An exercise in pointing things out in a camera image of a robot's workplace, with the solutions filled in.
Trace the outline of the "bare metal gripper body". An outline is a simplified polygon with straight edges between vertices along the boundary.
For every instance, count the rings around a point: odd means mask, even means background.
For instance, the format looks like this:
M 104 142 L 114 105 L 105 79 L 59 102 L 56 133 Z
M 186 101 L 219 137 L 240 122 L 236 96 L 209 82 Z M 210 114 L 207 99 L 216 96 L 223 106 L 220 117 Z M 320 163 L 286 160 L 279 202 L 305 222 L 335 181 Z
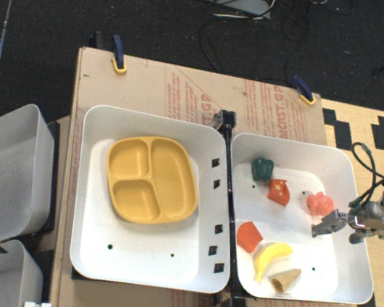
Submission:
M 373 236 L 384 240 L 384 201 L 368 201 L 366 205 L 350 209 L 347 221 L 354 229 L 349 236 L 350 243 L 359 244 Z

